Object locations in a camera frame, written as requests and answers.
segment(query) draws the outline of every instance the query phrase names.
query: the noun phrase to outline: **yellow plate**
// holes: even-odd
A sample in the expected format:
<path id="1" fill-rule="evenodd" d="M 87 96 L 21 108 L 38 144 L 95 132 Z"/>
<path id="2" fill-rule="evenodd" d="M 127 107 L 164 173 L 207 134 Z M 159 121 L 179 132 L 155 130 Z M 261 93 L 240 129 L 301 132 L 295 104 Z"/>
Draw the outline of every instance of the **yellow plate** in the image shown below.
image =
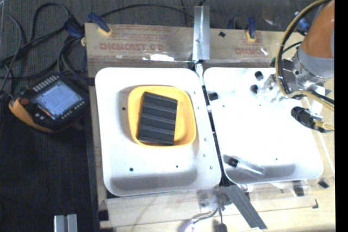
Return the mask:
<path id="1" fill-rule="evenodd" d="M 141 107 L 144 93 L 149 92 L 178 100 L 173 146 L 142 142 L 137 139 L 140 125 Z M 146 147 L 175 147 L 191 144 L 196 138 L 196 121 L 190 96 L 183 90 L 173 86 L 139 86 L 128 96 L 128 121 L 132 139 Z"/>

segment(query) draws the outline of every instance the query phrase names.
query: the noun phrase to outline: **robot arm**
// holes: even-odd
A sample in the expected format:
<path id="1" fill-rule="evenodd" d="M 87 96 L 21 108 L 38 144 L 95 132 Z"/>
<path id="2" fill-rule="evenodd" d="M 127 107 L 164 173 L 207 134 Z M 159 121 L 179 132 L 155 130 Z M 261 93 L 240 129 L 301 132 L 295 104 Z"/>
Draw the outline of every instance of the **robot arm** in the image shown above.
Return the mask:
<path id="1" fill-rule="evenodd" d="M 291 60 L 283 59 L 284 45 L 295 30 L 299 20 L 318 6 L 325 4 L 313 21 L 304 40 Z M 291 22 L 284 33 L 275 61 L 276 73 L 266 81 L 263 93 L 277 87 L 272 100 L 287 98 L 313 100 L 309 109 L 295 107 L 292 116 L 306 127 L 320 132 L 334 131 L 323 123 L 320 111 L 323 106 L 334 111 L 334 101 L 326 97 L 330 90 L 324 87 L 326 80 L 334 76 L 334 0 L 319 0 L 303 9 Z"/>

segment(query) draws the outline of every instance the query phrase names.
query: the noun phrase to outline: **blue clamp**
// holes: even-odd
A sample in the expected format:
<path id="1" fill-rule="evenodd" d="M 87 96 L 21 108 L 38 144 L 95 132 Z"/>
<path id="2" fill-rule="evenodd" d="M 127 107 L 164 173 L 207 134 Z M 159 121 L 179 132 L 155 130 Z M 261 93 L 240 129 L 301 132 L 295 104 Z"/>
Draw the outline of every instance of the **blue clamp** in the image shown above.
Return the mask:
<path id="1" fill-rule="evenodd" d="M 248 27 L 246 31 L 246 37 L 249 42 L 255 42 L 256 41 L 256 35 L 255 35 L 255 20 L 253 17 L 248 17 Z"/>
<path id="2" fill-rule="evenodd" d="M 85 30 L 81 24 L 76 20 L 73 15 L 70 15 L 67 21 L 64 23 L 65 30 L 75 38 L 83 38 Z"/>
<path id="3" fill-rule="evenodd" d="M 96 25 L 99 26 L 98 31 L 103 33 L 104 35 L 108 36 L 111 34 L 111 29 L 108 27 L 105 20 L 103 20 L 100 16 L 98 16 L 96 13 L 91 12 L 88 14 L 88 18 L 92 20 Z"/>
<path id="4" fill-rule="evenodd" d="M 309 23 L 308 21 L 303 17 L 299 20 L 299 23 L 298 23 L 298 27 L 299 27 L 299 30 L 300 31 L 303 31 L 303 32 L 308 32 L 309 30 Z"/>

